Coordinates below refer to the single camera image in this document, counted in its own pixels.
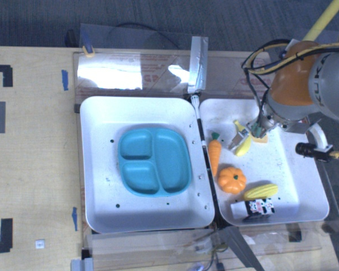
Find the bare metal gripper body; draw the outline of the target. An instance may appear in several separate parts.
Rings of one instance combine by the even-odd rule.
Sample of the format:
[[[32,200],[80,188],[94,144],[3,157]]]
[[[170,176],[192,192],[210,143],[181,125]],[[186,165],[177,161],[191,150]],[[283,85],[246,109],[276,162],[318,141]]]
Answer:
[[[246,128],[254,138],[263,138],[274,128],[282,127],[283,125],[287,128],[288,124],[288,120],[283,119],[276,113],[261,110],[256,118],[246,124]]]

